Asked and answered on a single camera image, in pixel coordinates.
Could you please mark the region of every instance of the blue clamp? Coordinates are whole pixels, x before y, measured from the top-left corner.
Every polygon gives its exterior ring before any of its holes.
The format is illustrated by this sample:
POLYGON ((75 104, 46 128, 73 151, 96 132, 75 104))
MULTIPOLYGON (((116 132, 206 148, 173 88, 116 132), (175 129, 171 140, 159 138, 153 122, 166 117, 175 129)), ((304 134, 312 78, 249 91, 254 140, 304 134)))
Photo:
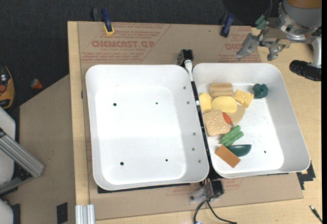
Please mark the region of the blue clamp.
POLYGON ((113 26, 110 21, 110 15, 106 8, 101 9, 102 16, 103 16, 103 22, 104 22, 104 30, 106 31, 107 35, 112 35, 114 33, 113 26))
POLYGON ((233 21, 235 20, 235 17, 232 14, 228 14, 226 21, 225 21, 225 25, 222 28, 220 35, 223 37, 227 37, 228 33, 229 33, 229 28, 231 26, 231 24, 233 23, 233 21))

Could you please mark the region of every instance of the wooden edge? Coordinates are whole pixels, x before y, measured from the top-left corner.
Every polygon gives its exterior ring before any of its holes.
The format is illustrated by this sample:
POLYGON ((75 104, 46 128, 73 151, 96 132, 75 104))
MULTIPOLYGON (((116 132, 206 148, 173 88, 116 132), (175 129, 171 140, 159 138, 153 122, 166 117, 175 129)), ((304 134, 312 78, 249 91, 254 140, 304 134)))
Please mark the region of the wooden edge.
POLYGON ((69 76, 71 79, 72 124, 75 169, 75 193, 77 205, 90 203, 83 101, 81 97, 81 65, 78 39, 78 22, 68 21, 69 76))

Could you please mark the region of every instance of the orange object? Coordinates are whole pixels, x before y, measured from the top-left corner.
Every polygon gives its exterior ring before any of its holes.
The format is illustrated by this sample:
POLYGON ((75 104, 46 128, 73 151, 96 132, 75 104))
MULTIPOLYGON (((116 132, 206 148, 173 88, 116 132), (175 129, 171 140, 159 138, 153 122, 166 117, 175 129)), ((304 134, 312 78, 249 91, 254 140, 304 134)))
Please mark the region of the orange object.
POLYGON ((43 85, 40 83, 40 81, 36 78, 33 79, 31 82, 31 87, 32 89, 42 89, 43 85))
POLYGON ((237 157, 234 153, 232 153, 229 149, 225 146, 220 146, 218 150, 215 152, 223 161, 225 161, 229 166, 234 168, 241 159, 237 157))
POLYGON ((227 122, 227 124, 230 124, 231 123, 231 118, 224 112, 223 112, 223 116, 224 116, 225 122, 227 122))

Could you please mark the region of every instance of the cardboard sheet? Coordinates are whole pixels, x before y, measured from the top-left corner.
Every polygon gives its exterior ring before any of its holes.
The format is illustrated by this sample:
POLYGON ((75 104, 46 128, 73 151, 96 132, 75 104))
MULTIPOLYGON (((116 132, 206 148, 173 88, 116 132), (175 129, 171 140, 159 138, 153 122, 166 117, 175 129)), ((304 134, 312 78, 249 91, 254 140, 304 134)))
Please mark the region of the cardboard sheet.
MULTIPOLYGON (((189 203, 189 194, 200 187, 198 183, 98 192, 92 175, 85 73, 96 64, 173 64, 182 49, 193 50, 193 65, 239 62, 236 52, 251 32, 251 27, 232 26, 229 36, 224 38, 220 36, 222 26, 120 22, 113 23, 113 26, 115 33, 107 36, 101 22, 78 22, 89 192, 90 202, 95 205, 96 218, 101 220, 193 210, 197 205, 189 203)), ((259 53, 255 51, 241 62, 261 62, 259 53)), ((222 182, 225 194, 212 203, 213 207, 303 197, 295 173, 222 179, 222 182)))

